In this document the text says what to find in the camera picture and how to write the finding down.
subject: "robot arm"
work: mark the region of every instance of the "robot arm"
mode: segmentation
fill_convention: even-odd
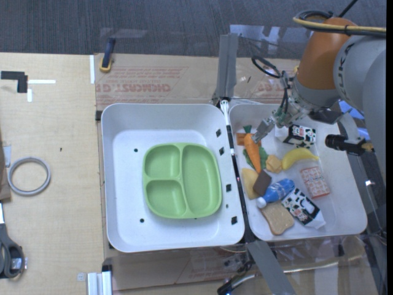
[[[345,33],[313,33],[288,90],[285,110],[280,109],[263,119],[254,141],[261,140],[275,126],[288,127],[293,121],[308,116],[330,124],[341,122],[346,136],[329,135],[326,145],[359,155],[367,147],[357,130],[351,130],[353,119],[351,123],[349,114],[330,110],[334,103],[345,100],[363,111],[373,150],[386,180],[386,29],[385,34],[366,34],[364,28],[334,17],[326,19],[323,25],[351,28],[356,34],[345,34],[349,29]]]

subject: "scissors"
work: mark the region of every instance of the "scissors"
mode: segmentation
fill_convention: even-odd
[[[0,276],[15,278],[25,267],[22,248],[8,237],[4,222],[2,203],[0,202]]]

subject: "white tray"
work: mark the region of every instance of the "white tray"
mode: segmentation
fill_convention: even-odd
[[[254,132],[261,120],[270,116],[272,110],[277,108],[278,105],[276,104],[239,104],[231,108],[229,116],[232,125],[233,140],[235,142],[236,160],[240,173],[243,167],[251,167],[247,164],[243,156],[244,146],[238,146],[236,144],[236,132],[244,132],[243,126],[245,125],[252,125],[252,132]],[[295,220],[293,227],[287,229],[281,235],[273,235],[266,219],[257,208],[255,200],[249,200],[247,194],[244,193],[251,230],[259,239],[268,242],[361,233],[367,226],[367,215],[348,161],[348,156],[344,151],[336,151],[325,145],[325,137],[328,134],[340,133],[338,125],[315,122],[308,117],[296,124],[316,129],[317,140],[315,147],[311,151],[319,156],[318,163],[322,168],[322,174],[330,188],[330,194],[325,197],[316,198],[313,202],[321,209],[326,225],[320,229],[312,229],[303,226]],[[287,151],[294,148],[294,146],[282,143],[276,139],[274,129],[264,137],[262,146],[268,154],[274,154],[280,159]],[[300,190],[308,194],[300,177],[300,170],[305,167],[304,165],[310,165],[310,163],[299,161],[289,170],[282,171],[279,174],[267,172],[272,176],[272,183],[283,178],[290,178]]]
[[[218,108],[209,104],[113,104],[104,110],[101,128],[107,236],[115,249],[131,253],[224,246],[242,239],[244,219],[239,191],[225,119]],[[176,142],[202,144],[217,159],[222,204],[210,216],[162,218],[146,204],[144,154],[154,145]]]

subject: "scissors handle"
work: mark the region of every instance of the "scissors handle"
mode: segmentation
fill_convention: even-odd
[[[12,259],[20,258],[21,266],[18,269],[12,268]],[[7,278],[14,278],[20,274],[25,266],[25,256],[22,249],[16,244],[7,233],[5,224],[0,224],[0,273],[4,272]]]

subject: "blue bottle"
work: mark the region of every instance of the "blue bottle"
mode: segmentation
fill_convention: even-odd
[[[268,203],[275,202],[284,198],[288,193],[295,189],[293,180],[284,178],[277,183],[267,187],[263,197],[257,198],[257,207],[264,208]]]

